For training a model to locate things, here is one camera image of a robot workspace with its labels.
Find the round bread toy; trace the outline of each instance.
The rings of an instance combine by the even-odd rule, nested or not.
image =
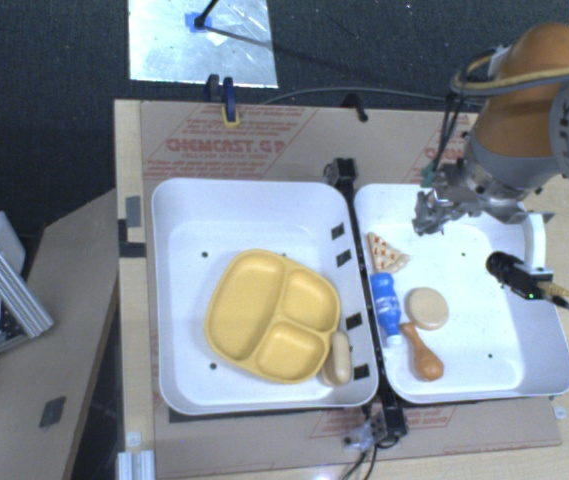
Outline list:
[[[415,288],[406,296],[406,315],[420,329],[434,331],[448,320],[448,305],[432,288]]]

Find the silver plate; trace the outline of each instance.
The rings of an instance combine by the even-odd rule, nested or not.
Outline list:
[[[235,85],[277,88],[266,0],[220,0],[205,31],[187,15],[210,0],[129,0],[132,80],[204,83],[211,74]]]

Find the toy pizza slice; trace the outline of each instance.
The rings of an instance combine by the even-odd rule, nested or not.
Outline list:
[[[367,238],[373,257],[373,266],[378,272],[395,274],[406,266],[408,260],[411,259],[408,254],[403,254],[400,250],[391,247],[381,236],[375,233],[369,233]]]

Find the yellow plate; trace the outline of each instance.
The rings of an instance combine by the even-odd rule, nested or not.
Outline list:
[[[293,384],[317,374],[339,319],[339,297],[324,277],[253,249],[226,268],[204,325],[208,343],[227,361]]]

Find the blue bottle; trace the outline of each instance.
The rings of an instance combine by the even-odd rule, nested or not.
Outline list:
[[[373,305],[377,315],[377,323],[386,332],[384,344],[387,347],[402,342],[400,335],[400,318],[402,309],[393,288],[393,277],[388,272],[379,272],[371,276]]]

